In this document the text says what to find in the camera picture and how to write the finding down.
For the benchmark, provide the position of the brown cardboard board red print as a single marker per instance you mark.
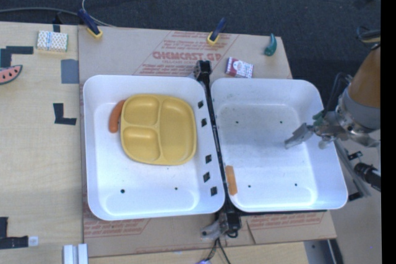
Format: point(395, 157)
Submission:
point(130, 52)

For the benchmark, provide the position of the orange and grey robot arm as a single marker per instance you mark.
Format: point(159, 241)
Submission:
point(366, 83)

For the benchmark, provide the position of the red and white carton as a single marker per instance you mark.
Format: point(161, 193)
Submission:
point(239, 68)

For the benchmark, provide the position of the yellow divided plate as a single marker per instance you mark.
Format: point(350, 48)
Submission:
point(173, 130)

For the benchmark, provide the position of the thin black rod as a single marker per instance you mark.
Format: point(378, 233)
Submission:
point(215, 139)

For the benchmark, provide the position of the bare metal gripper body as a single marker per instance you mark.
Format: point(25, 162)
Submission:
point(341, 128)

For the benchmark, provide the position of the red watermelon slice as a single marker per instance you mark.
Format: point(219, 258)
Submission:
point(9, 74)

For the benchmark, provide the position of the orange flat strip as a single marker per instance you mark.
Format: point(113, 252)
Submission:
point(231, 180)

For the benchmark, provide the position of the white plastic tray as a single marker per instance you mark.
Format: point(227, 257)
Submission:
point(269, 157)
point(148, 188)

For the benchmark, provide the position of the green chili pepper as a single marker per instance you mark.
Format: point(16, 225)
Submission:
point(271, 48)

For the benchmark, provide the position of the orange sausage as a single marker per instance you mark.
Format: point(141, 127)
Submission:
point(114, 117)

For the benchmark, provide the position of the black cylinder on white bracket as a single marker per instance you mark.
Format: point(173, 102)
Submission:
point(366, 172)

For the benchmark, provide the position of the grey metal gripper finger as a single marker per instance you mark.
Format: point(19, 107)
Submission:
point(295, 140)
point(302, 128)

